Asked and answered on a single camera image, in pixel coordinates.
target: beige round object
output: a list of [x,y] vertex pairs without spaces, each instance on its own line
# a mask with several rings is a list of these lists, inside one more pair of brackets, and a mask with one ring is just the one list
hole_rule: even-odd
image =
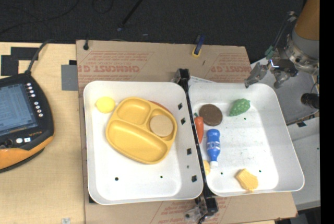
[[166,115],[156,115],[150,121],[150,128],[159,137],[167,137],[173,131],[173,122]]

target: white tray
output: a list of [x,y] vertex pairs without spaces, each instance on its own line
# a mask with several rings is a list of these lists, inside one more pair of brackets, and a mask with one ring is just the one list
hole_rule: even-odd
[[[200,144],[203,160],[206,153],[206,132],[220,131],[221,152],[218,167],[207,175],[208,186],[218,196],[251,194],[244,190],[235,175],[248,169],[257,176],[259,186],[253,193],[298,191],[304,175],[295,153],[289,131],[274,90],[265,84],[195,83],[189,88],[193,113],[212,103],[223,113],[220,125],[204,125]],[[245,98],[251,108],[238,116],[228,116],[233,102]]]
[[[88,190],[95,202],[112,205],[193,199],[202,193],[203,181],[187,100],[179,85],[171,82],[94,81],[86,85],[83,96]],[[165,106],[178,123],[175,141],[166,158],[157,164],[142,164],[113,149],[105,135],[112,113],[100,113],[95,106],[97,99],[103,96],[113,98],[116,106],[128,97]]]

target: white bottle cap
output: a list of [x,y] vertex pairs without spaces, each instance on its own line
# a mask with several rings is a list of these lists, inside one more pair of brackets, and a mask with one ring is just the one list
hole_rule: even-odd
[[218,167],[218,162],[217,161],[211,161],[210,162],[210,168],[217,168]]

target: yellow plate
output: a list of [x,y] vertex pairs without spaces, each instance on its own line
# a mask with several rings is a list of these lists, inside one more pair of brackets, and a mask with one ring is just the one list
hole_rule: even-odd
[[[165,115],[173,123],[173,130],[166,137],[159,137],[150,129],[150,120],[157,115]],[[116,107],[105,134],[118,152],[135,161],[154,164],[166,157],[176,132],[176,120],[166,108],[142,98],[130,97]]]

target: green toy vegetable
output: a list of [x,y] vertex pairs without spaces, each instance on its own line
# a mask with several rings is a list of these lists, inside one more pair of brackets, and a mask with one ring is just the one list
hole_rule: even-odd
[[239,115],[239,114],[242,114],[242,113],[248,111],[248,109],[251,107],[250,103],[251,102],[249,100],[246,100],[246,99],[236,100],[233,103],[233,106],[230,110],[229,116],[236,116],[236,115]]

